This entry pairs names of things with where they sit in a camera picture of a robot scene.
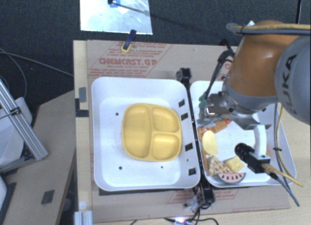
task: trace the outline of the metal frame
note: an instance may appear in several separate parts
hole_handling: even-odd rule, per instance
[[[0,79],[0,106],[5,112],[5,116],[8,116],[14,127],[17,129],[20,136],[23,138],[28,149],[34,156],[35,160],[41,160],[46,157],[49,153],[44,145],[39,141],[35,135],[32,127],[27,123],[24,115],[20,111],[20,108],[15,103],[9,90],[5,87],[3,81]],[[10,164],[0,168],[0,173],[18,168],[22,165],[33,162],[34,160],[18,159]]]

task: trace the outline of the cardboard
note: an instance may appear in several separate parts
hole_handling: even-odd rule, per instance
[[[202,45],[172,45],[154,43],[132,43],[129,53],[121,52],[122,42],[116,41],[88,41],[86,43],[87,54],[79,55],[78,64],[85,65],[81,75],[76,77],[84,78],[87,75],[87,83],[76,80],[77,89],[88,88],[88,110],[91,108],[90,86],[92,82],[100,76],[117,77],[140,77],[140,78],[160,78],[174,79],[176,72],[180,68],[191,68],[191,82],[198,80],[209,80],[217,59],[226,47],[224,46],[202,46]],[[221,76],[225,75],[230,65],[224,65]],[[90,157],[91,172],[82,172],[78,168],[78,175],[83,174],[91,177],[91,200],[85,197],[90,189],[83,189],[83,181],[79,187],[79,202],[86,200],[86,206],[80,211],[85,211],[86,207],[93,210],[93,221],[95,223],[123,221],[134,219],[150,219],[172,216],[190,216],[192,211],[184,208],[183,204],[193,197],[192,190],[169,190],[145,193],[105,193],[100,194],[99,188],[93,179],[93,143],[92,143],[92,113],[83,120],[84,125],[79,125],[79,129],[89,130],[89,148],[81,150],[77,144],[77,156],[85,159]],[[203,214],[246,212],[268,209],[289,208],[286,191],[281,186],[273,187],[252,187],[239,189],[215,190],[216,202],[204,210]]]

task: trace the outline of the black fabric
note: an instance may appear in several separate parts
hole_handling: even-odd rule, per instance
[[[0,0],[0,47],[73,73],[75,39],[126,40],[126,34],[80,31],[80,0]],[[229,22],[276,19],[294,23],[297,0],[149,0],[153,35],[136,41],[217,45],[240,38],[225,29]],[[310,0],[302,0],[301,23],[310,24]],[[26,102],[37,107],[73,89],[73,79],[42,66],[20,63],[28,80]],[[0,75],[14,97],[23,95],[23,79],[4,56]]]

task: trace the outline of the toy watermelon slice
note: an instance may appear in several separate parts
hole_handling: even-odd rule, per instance
[[[240,183],[246,173],[218,173],[217,176],[226,184],[237,184]]]

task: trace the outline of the yellow divided plate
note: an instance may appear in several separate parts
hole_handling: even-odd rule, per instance
[[[126,153],[145,161],[169,161],[181,149],[181,126],[170,108],[133,104],[124,112],[122,144]]]

